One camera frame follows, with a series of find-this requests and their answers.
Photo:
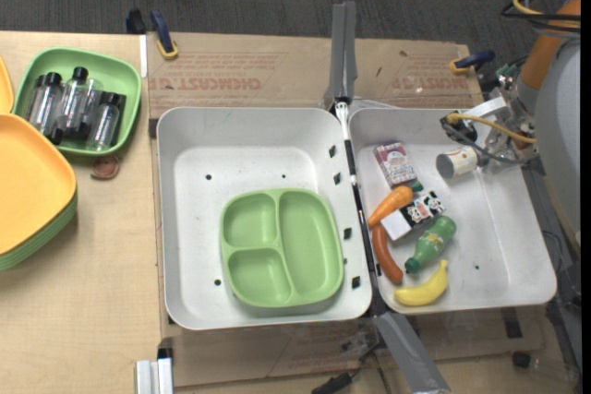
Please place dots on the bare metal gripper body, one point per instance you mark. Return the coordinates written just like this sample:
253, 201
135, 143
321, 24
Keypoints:
508, 131

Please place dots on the orange carrot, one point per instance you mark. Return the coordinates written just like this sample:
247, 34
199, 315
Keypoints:
392, 203

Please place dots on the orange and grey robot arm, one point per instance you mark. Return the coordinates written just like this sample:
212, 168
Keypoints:
556, 115

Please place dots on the yellow plate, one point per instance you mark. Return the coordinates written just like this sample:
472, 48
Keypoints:
4, 87
32, 180

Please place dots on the black block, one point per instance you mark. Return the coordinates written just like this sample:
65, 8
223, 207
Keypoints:
332, 383

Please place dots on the black cylinder on white bracket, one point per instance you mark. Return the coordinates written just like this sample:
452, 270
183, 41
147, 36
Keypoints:
461, 127

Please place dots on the white can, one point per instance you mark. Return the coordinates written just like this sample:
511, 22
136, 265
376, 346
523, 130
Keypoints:
457, 162

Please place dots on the green bottle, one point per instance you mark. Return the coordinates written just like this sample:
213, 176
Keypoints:
431, 242

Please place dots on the green divided plate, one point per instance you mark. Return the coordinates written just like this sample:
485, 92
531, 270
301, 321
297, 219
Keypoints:
300, 244

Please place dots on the brown doughnut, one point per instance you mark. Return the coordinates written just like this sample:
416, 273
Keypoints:
105, 167

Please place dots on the pink carton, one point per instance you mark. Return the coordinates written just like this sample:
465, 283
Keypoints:
396, 163

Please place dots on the brown cardboard board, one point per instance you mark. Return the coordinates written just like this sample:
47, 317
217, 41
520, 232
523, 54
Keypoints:
258, 74

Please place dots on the yellow banana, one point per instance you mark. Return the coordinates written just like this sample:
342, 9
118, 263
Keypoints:
427, 290

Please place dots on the clear plastic bottle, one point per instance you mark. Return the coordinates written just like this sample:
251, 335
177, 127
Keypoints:
93, 94
46, 103
34, 94
104, 124
74, 99

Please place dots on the white plastic tray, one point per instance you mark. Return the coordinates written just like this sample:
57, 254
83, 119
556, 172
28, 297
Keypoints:
194, 217
498, 235

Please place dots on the black and white cow-print carton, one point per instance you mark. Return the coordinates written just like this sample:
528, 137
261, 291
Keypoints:
418, 212

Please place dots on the red sausage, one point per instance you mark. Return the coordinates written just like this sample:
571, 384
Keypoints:
385, 256

